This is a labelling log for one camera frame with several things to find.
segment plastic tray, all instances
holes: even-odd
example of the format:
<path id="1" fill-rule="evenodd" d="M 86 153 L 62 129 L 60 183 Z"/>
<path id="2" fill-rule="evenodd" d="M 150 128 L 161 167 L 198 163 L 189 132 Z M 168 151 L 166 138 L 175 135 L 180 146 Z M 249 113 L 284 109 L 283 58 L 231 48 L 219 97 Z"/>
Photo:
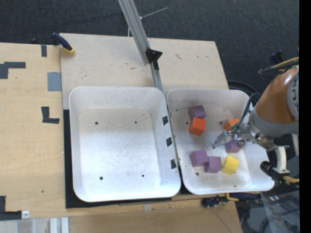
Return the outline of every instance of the plastic tray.
<path id="1" fill-rule="evenodd" d="M 190 192 L 205 195 L 265 191 L 274 186 L 274 181 L 260 169 L 261 162 L 268 161 L 268 156 L 266 150 L 257 144 L 247 143 L 238 153 L 230 154 L 240 161 L 232 175 L 221 171 L 206 173 L 204 166 L 191 165 L 190 154 L 194 150 L 206 149 L 207 155 L 219 156 L 221 160 L 227 156 L 224 146 L 213 149 L 211 143 L 223 131 L 227 121 L 241 118 L 248 98 L 238 90 L 175 89 L 168 93 L 176 151 L 184 185 Z M 201 136 L 189 133 L 188 110 L 196 105 L 203 105 L 207 113 L 206 130 Z"/>
<path id="2" fill-rule="evenodd" d="M 172 197 L 181 185 L 164 94 L 82 86 L 69 96 L 73 189 L 83 201 Z"/>

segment metal rod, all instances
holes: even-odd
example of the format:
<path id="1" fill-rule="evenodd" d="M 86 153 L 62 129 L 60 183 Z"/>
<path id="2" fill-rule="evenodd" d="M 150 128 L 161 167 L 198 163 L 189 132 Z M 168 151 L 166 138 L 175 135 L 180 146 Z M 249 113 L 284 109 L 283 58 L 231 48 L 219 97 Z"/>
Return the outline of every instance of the metal rod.
<path id="1" fill-rule="evenodd" d="M 161 12 L 161 11 L 163 11 L 163 10 L 166 10 L 166 9 L 168 9 L 168 7 L 163 8 L 163 9 L 160 9 L 160 10 L 157 10 L 157 11 L 154 11 L 154 12 L 149 13 L 149 14 L 146 14 L 146 15 L 140 17 L 140 19 L 143 19 L 143 18 L 145 18 L 145 17 L 151 16 L 151 15 L 153 15 L 153 14 L 155 14 L 155 13 L 159 13 L 159 12 Z"/>
<path id="2" fill-rule="evenodd" d="M 150 45 L 141 23 L 140 16 L 137 12 L 134 0 L 118 0 L 126 22 L 133 35 L 134 41 L 140 53 L 140 56 L 145 65 L 149 64 L 146 51 L 150 49 Z M 151 63 L 151 71 L 155 87 L 163 91 L 159 70 L 154 68 L 154 64 Z"/>

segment wooden board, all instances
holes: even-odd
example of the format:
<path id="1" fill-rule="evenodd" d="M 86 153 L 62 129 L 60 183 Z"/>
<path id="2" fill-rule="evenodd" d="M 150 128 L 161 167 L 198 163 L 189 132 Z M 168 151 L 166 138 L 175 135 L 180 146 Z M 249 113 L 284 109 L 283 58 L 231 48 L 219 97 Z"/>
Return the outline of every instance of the wooden board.
<path id="1" fill-rule="evenodd" d="M 154 86 L 151 68 L 145 66 L 132 37 L 61 33 L 75 48 L 61 51 L 63 107 L 79 86 Z M 148 39 L 159 58 L 165 95 L 175 88 L 228 89 L 213 41 Z"/>
<path id="2" fill-rule="evenodd" d="M 213 49 L 210 58 L 216 54 L 219 59 Z M 61 71 L 60 48 L 47 46 L 47 57 L 41 57 L 40 45 L 0 43 L 0 53 L 0 64 L 26 62 L 25 69 L 11 68 L 8 79 L 0 80 L 0 195 L 6 195 L 5 210 L 30 211 L 31 218 L 144 212 L 143 203 L 65 208 L 62 92 L 49 92 L 47 86 L 47 73 Z M 223 78 L 219 84 L 225 87 Z M 42 122 L 42 106 L 50 107 L 50 117 L 60 118 L 59 124 Z M 176 195 L 148 208 L 197 208 L 201 198 Z"/>
<path id="3" fill-rule="evenodd" d="M 241 233 L 235 204 L 216 208 L 183 207 L 144 212 L 74 216 L 69 219 L 71 233 L 101 232 L 170 232 L 170 233 Z"/>

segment orange cube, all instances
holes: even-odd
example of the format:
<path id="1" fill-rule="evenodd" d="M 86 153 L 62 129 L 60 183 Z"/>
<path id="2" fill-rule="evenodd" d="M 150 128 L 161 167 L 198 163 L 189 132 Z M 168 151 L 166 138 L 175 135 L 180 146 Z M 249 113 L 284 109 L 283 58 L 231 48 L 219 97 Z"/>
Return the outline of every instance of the orange cube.
<path id="1" fill-rule="evenodd" d="M 189 133 L 201 135 L 205 130 L 206 121 L 204 119 L 194 117 L 189 126 Z"/>
<path id="2" fill-rule="evenodd" d="M 232 127 L 233 125 L 237 124 L 238 122 L 239 122 L 238 118 L 232 119 L 232 120 L 230 120 L 229 122 L 227 122 L 224 125 L 224 129 L 227 130 L 227 131 L 231 131 L 230 127 Z"/>

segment black mat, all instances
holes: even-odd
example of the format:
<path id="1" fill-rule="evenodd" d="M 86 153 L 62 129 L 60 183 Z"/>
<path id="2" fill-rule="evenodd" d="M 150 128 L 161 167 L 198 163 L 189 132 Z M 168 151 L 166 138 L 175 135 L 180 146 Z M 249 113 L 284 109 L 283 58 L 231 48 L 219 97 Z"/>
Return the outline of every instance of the black mat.
<path id="1" fill-rule="evenodd" d="M 65 188 L 66 188 L 66 208 L 95 207 L 112 204 L 127 204 L 140 202 L 170 201 L 171 198 L 155 198 L 143 200 L 116 200 L 103 202 L 85 202 L 77 197 L 73 190 L 72 183 L 72 162 L 71 162 L 71 137 L 70 137 L 70 113 L 63 110 L 64 115 L 64 156 L 65 156 Z"/>

